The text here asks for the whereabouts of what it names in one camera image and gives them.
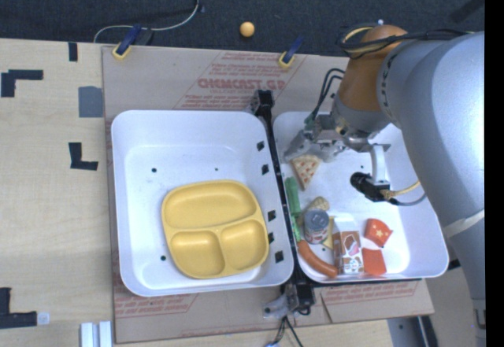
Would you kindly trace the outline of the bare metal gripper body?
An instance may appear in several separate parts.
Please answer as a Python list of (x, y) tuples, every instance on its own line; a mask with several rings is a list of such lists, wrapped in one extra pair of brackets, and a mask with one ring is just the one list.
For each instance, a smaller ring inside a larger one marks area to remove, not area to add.
[(329, 113), (304, 121), (304, 134), (323, 151), (339, 152), (350, 149), (368, 152), (369, 140), (382, 131), (390, 120), (383, 113)]

